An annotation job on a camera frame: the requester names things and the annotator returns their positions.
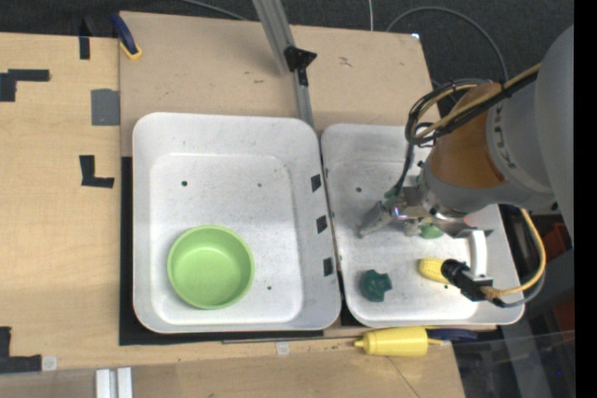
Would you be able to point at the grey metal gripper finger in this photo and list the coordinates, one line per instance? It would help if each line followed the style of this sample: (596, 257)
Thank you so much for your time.
(411, 228)
(375, 220)

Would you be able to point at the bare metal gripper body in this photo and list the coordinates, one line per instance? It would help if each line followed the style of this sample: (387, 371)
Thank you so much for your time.
(412, 207)

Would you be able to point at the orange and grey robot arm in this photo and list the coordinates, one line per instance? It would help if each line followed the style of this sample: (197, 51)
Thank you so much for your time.
(513, 144)

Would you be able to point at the light green round toy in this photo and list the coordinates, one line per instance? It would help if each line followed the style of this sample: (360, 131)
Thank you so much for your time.
(431, 232)

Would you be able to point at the white plastic tray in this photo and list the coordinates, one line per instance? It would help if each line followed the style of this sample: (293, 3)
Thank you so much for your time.
(401, 256)
(224, 200)

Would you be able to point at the yellow corn cob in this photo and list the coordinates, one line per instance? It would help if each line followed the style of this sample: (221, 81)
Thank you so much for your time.
(431, 268)

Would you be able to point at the dark green broccoli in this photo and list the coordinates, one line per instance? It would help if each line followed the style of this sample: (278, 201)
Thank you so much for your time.
(374, 285)

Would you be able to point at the yellow squeeze bottle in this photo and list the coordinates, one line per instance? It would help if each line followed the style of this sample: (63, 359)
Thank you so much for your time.
(396, 341)

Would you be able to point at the green bowl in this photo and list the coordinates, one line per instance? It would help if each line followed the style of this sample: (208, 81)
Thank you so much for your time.
(211, 268)

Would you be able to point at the pale wood board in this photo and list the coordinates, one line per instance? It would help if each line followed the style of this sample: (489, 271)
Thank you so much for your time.
(210, 70)

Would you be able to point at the black cylinder on white bracket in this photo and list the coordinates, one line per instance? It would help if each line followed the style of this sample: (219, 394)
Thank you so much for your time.
(478, 254)

